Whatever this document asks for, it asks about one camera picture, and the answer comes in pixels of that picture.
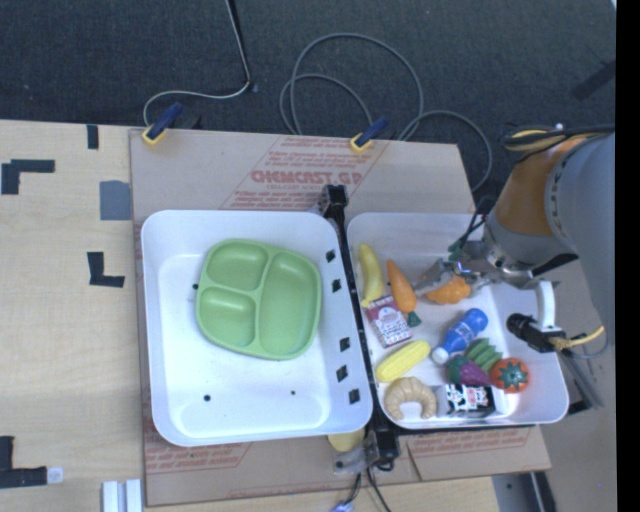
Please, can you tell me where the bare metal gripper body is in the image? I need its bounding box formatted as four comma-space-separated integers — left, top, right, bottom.
448, 239, 540, 291

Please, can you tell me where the orange bell pepper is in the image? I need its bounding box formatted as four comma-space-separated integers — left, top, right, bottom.
424, 275, 473, 306

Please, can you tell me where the orange carrot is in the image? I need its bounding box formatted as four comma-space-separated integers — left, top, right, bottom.
385, 258, 423, 329

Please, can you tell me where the blue bottle with white cap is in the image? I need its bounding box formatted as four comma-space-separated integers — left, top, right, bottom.
430, 307, 490, 365

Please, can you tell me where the yellow banana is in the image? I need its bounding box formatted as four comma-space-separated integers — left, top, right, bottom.
357, 243, 385, 308

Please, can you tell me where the red printed carton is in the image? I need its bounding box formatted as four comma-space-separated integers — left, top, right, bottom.
364, 294, 415, 349

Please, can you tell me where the thin black rod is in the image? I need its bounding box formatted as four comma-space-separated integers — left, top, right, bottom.
333, 214, 386, 431

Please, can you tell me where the green ribbed vegetable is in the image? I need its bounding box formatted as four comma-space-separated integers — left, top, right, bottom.
464, 337, 504, 373

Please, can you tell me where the yellow corn cob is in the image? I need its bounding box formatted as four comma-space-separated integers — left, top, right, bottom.
375, 339, 432, 384

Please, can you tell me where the purple eggplant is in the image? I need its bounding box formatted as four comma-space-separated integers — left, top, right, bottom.
445, 355, 494, 388

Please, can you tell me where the red tomato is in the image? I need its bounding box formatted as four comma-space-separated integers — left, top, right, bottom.
488, 356, 531, 394

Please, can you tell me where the tan croissant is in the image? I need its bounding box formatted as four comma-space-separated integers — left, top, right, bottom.
383, 376, 439, 422

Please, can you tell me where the black and white cow carton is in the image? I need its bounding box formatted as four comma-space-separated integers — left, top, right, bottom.
439, 383, 507, 419

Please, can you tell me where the white plastic tray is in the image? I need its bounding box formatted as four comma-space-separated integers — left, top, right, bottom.
345, 212, 571, 431
140, 209, 374, 448

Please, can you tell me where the green divided plate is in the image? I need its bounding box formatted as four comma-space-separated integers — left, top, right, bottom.
194, 238, 323, 362

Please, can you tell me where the brown cardboard board red print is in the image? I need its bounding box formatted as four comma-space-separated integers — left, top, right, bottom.
128, 128, 553, 507

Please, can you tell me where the yellow round toy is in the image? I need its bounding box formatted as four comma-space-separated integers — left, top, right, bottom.
326, 427, 367, 454

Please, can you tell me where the black cylinder on white bracket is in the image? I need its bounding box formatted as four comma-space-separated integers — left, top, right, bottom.
505, 279, 569, 355

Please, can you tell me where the black block with thin wires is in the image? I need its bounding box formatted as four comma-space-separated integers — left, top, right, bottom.
321, 183, 349, 220
373, 425, 402, 461

